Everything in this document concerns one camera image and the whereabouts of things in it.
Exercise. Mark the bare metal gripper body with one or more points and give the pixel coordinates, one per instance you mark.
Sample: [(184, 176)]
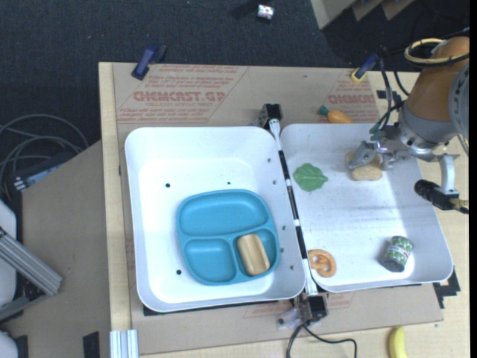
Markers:
[(408, 144)]

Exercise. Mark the tan biscuit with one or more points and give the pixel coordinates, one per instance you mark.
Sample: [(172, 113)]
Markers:
[(367, 174)]

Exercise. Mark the orange pretzel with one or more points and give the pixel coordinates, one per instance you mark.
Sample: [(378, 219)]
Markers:
[(325, 269)]

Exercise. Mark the thin black and white rod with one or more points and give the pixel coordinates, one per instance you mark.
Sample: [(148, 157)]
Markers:
[(288, 183)]

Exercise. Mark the blue divided plate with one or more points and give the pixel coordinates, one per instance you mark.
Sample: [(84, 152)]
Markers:
[(220, 215)]

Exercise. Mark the yellow banana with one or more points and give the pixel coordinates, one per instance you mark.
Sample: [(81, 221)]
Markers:
[(398, 343)]

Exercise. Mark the white patterned cube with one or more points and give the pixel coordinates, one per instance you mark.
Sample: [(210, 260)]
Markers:
[(265, 11)]

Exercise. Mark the tan bread loaf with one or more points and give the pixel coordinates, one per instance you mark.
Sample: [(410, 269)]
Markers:
[(253, 255)]

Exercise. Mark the brown cardboard board red print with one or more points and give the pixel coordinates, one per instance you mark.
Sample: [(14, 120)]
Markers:
[(208, 95)]

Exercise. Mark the white plastic tray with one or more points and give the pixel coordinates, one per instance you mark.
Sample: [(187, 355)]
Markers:
[(357, 222), (208, 155)]

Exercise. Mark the green lettuce leaf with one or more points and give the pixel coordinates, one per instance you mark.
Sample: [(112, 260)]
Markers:
[(308, 177)]

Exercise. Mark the black cylinder on white bracket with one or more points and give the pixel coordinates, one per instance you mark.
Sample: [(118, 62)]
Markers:
[(434, 192)]

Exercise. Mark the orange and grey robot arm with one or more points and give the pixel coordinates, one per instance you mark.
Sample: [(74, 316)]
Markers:
[(428, 95)]

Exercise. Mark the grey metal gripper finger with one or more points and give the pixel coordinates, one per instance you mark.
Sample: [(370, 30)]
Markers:
[(387, 162), (362, 156)]

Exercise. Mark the green and white can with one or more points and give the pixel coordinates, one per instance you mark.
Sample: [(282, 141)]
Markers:
[(397, 254)]

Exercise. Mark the orange carrot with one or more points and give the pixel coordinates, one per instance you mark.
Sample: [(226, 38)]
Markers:
[(339, 116)]

